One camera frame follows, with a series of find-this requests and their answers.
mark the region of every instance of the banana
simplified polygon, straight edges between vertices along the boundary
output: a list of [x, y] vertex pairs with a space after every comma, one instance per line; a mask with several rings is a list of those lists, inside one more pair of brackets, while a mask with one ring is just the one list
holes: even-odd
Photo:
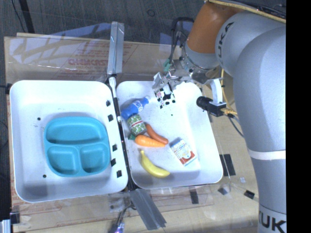
[[150, 173], [152, 176], [157, 177], [157, 178], [165, 178], [167, 176], [169, 176], [170, 172], [159, 168], [158, 166], [155, 166], [149, 159], [148, 157], [145, 155], [144, 150], [140, 151], [141, 154], [141, 165], [142, 167], [148, 172]]

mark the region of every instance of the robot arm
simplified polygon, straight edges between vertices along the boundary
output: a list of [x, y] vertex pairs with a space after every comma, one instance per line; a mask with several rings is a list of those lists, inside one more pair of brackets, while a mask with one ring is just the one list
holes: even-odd
[[286, 226], [286, 24], [248, 11], [206, 2], [179, 60], [155, 79], [208, 84], [220, 65], [233, 77], [237, 113], [259, 188], [258, 232]]

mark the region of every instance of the white band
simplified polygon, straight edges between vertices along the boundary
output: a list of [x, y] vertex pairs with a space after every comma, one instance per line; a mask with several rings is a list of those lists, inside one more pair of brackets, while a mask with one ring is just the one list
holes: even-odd
[[249, 156], [257, 160], [271, 161], [271, 160], [286, 159], [286, 150], [273, 151], [273, 152], [257, 152], [252, 151], [249, 148], [247, 150]]

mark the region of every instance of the blue divided plate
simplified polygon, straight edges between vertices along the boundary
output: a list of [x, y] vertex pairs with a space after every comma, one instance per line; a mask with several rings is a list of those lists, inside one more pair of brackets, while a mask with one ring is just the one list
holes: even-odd
[[92, 117], [51, 120], [44, 130], [44, 149], [50, 169], [63, 177], [97, 174], [110, 162], [107, 130]]

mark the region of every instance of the orange carrot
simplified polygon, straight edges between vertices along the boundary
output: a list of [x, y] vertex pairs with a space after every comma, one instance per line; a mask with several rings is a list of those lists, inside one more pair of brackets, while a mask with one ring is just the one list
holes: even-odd
[[140, 145], [140, 146], [144, 146], [144, 147], [158, 147], [158, 148], [162, 148], [165, 147], [165, 144], [158, 142], [157, 140], [154, 140], [146, 135], [143, 134], [139, 134], [135, 137], [135, 142]]
[[165, 137], [162, 137], [160, 135], [158, 135], [154, 130], [153, 128], [150, 126], [150, 124], [148, 123], [145, 123], [145, 126], [146, 126], [146, 129], [147, 129], [147, 133], [148, 135], [154, 139], [154, 140], [157, 140], [158, 142], [162, 142], [163, 144], [168, 144], [168, 139], [166, 139]]

